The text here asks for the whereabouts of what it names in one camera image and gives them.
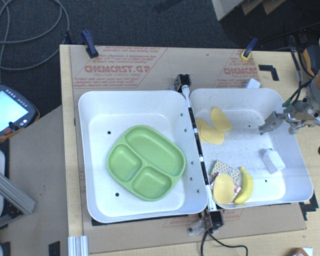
gray cable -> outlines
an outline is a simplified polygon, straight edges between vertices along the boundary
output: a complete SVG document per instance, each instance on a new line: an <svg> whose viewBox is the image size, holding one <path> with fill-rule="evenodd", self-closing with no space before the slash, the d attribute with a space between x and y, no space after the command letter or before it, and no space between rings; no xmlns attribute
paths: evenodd
<svg viewBox="0 0 320 256"><path fill-rule="evenodd" d="M70 29L70 21L69 21L69 16L68 16L68 13L66 11L66 9L64 8L64 6L60 3L59 0L51 0L51 1L54 1L56 4L59 5L60 7L60 13L59 13L59 16L58 16L58 19L57 21L54 23L54 25L48 29L47 31L35 36L35 37L31 37L31 38L28 38L28 39L22 39L22 40L17 40L17 41L7 41L7 38L8 38L8 34L9 34L9 30L10 30L10 21L11 21L11 17L10 17L10 12L9 12L9 7L8 5L11 4L13 1L15 0L8 0L7 2L5 0L1 0L2 3L3 3L3 7L1 8L0 10L0 19L2 17L2 14L4 11L6 11L7 13L7 26L6 26L6 33L5 33L5 37L4 37L4 40L3 41L0 41L0 44L2 44L2 48L1 48L1 53L0 53L0 83L1 83L1 70L6 70L6 71L24 71L24 70L30 70L32 68L35 68L35 67L38 67L46 62L48 62L51 58L53 58L58 52L59 52L59 49L57 49L56 51L54 51L49 57L47 57L46 59L42 60L41 62L39 63L36 63L32 66L29 66L29 67L22 67L22 68L9 68L9 67L3 67L1 64L2 64L2 60L3 60L3 54L4 54L4 49L5 49L5 45L6 44L21 44L21 43L26 43L26 42L30 42L30 41L33 41L33 40L36 40L36 39L39 39L39 38L42 38L43 36L47 35L48 33L50 33L52 30L54 30L57 25L59 24L60 20L61 20L61 17L62 17L62 14L64 13L65 16L66 16L66 20L67 20L67 30L66 30L66 33L69 32L69 29Z"/></svg>

gray surface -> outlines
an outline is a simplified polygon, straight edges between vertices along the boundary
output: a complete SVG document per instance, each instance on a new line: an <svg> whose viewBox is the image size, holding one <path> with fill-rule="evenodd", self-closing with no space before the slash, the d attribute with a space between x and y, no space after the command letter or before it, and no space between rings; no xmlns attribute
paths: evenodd
<svg viewBox="0 0 320 256"><path fill-rule="evenodd" d="M61 106L10 141L10 180L36 201L31 215L13 219L0 230L11 256L49 256L60 241L67 255L67 202Z"/></svg>

yellow oval object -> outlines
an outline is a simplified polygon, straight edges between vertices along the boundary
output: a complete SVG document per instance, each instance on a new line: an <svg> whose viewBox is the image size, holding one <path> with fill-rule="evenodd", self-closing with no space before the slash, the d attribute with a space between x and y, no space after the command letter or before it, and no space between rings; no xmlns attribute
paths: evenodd
<svg viewBox="0 0 320 256"><path fill-rule="evenodd" d="M227 173L218 175L213 184L213 198L219 204L229 204L234 200L235 188L231 176Z"/></svg>
<svg viewBox="0 0 320 256"><path fill-rule="evenodd" d="M200 117L196 117L195 118L195 121L196 121L196 125L197 125L197 129L198 129L198 134L199 134L199 138L201 140L201 142L206 142L206 140L202 137L202 132L201 132L201 127L203 124L207 125L206 121L203 120L202 118Z"/></svg>
<svg viewBox="0 0 320 256"><path fill-rule="evenodd" d="M201 126L201 134L204 140L213 144L222 144L225 139L222 131L207 124Z"/></svg>
<svg viewBox="0 0 320 256"><path fill-rule="evenodd" d="M223 111L218 108L214 107L211 111L211 121L218 130L226 132L230 131L233 126L227 116L223 113Z"/></svg>

black cable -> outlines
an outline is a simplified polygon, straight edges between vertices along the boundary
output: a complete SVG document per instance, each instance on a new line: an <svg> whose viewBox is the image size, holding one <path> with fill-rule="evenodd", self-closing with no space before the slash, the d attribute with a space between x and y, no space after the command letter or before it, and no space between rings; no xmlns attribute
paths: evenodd
<svg viewBox="0 0 320 256"><path fill-rule="evenodd" d="M31 37L28 39L22 39L22 40L17 40L17 41L7 41L7 37L9 34L9 29L10 29L10 20L11 20L11 16L10 16L10 12L9 12L9 5L14 2L15 0L1 0L1 2L3 3L3 7L0 10L0 19L2 17L3 12L6 11L7 13L7 25L6 25L6 32L5 32L5 36L3 41L0 41L0 44L2 44L2 48L1 48L1 52L0 52L0 83L1 83L1 70L6 70L6 71L25 71L25 70L30 70L32 68L38 67L46 62L48 62L49 60L51 60L58 52L59 49L56 49L50 56L48 56L46 59L40 61L39 63L36 63L34 65L28 66L28 67L21 67L21 68L9 68L9 67L3 67L2 64L2 60L3 60L3 54L4 54L4 49L5 49L5 45L6 44L21 44L21 43L26 43L26 42L31 42L34 41L36 39L42 38L43 36L47 35L48 33L50 33L51 31L53 31L57 25L59 24L62 15L64 14L67 20L67 28L66 28L66 32L65 35L69 32L70 30L70 21L69 21L69 16L68 13L66 11L66 9L64 8L64 6L61 4L61 2L59 0L51 0L54 3L56 3L57 5L59 5L59 16L57 21L54 23L54 25L48 29L47 31L35 36L35 37Z"/></svg>
<svg viewBox="0 0 320 256"><path fill-rule="evenodd" d="M229 249L235 249L237 247L242 247L245 249L245 256L248 255L248 249L245 245L226 245L224 243L222 243L221 241L219 241L218 239L216 239L208 230L206 232L204 232L203 238L202 238L202 243L201 243L201 256L204 256L204 243L206 241L206 237L207 235L209 235L213 240L215 240L218 244L225 246Z"/></svg>

table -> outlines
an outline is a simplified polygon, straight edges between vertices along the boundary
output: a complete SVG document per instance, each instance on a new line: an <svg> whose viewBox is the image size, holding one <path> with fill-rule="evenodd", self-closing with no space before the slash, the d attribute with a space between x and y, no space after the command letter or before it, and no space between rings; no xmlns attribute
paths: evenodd
<svg viewBox="0 0 320 256"><path fill-rule="evenodd" d="M205 52L204 49L187 49L191 54ZM271 75L258 71L263 87L277 91L285 100L296 90L298 83L296 70L289 52L253 51L253 60L258 65L273 65L278 73L279 81L274 82ZM68 206L69 236L79 237L84 234L82 223L82 206L79 190L76 130L74 126L73 86L71 76L70 46L60 46L62 108L65 140L66 186ZM314 255L320 255L320 127L303 128L296 134L309 175L314 185L318 201L316 212L308 213L307 229L279 234L266 234L223 239L228 245L246 245L250 255L288 256L299 247L313 247ZM199 255L200 243L187 243L149 247L136 250L116 251L95 254L99 255ZM204 245L204 254L211 255L245 255L243 248L228 249L221 247L209 238Z"/></svg>

